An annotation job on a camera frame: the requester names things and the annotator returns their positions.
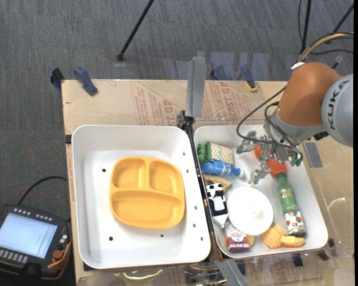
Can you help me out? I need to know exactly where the red tomato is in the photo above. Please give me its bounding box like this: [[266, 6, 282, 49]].
[[254, 143, 288, 178]]

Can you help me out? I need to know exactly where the black and white carton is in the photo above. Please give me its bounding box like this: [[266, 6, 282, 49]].
[[205, 182, 229, 216]]

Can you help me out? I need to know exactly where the blue plastic bottle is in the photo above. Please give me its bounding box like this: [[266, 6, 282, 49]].
[[201, 158, 245, 179]]

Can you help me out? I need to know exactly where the white bowl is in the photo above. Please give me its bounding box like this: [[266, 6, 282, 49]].
[[226, 186, 274, 237]]

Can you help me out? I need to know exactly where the black block with thin wires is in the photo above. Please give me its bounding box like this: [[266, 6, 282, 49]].
[[176, 110, 196, 130]]

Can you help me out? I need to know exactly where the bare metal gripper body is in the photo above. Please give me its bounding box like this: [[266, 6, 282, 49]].
[[256, 123, 303, 164]]

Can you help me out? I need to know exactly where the white can with red print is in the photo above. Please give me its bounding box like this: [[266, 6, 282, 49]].
[[283, 210, 307, 237]]

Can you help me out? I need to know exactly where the white plastic tray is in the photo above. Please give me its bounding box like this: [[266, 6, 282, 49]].
[[193, 125, 329, 260], [71, 125, 212, 270]]

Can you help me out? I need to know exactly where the brown cardboard board, red print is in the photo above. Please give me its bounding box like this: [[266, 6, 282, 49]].
[[61, 79, 354, 286]]

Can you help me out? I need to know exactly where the thin black rod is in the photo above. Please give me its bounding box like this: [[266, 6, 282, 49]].
[[183, 120, 223, 262]]

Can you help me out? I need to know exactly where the green plastic bottle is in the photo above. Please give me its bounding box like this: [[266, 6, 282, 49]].
[[276, 173, 300, 215]]

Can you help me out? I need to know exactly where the yellow divided plate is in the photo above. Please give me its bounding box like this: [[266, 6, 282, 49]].
[[109, 156, 187, 230]]

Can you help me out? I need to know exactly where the purple and white carton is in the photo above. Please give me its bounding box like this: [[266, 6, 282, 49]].
[[223, 220, 251, 254]]

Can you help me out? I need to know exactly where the yellow waffle biscuit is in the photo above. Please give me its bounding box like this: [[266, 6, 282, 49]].
[[262, 223, 288, 249]]

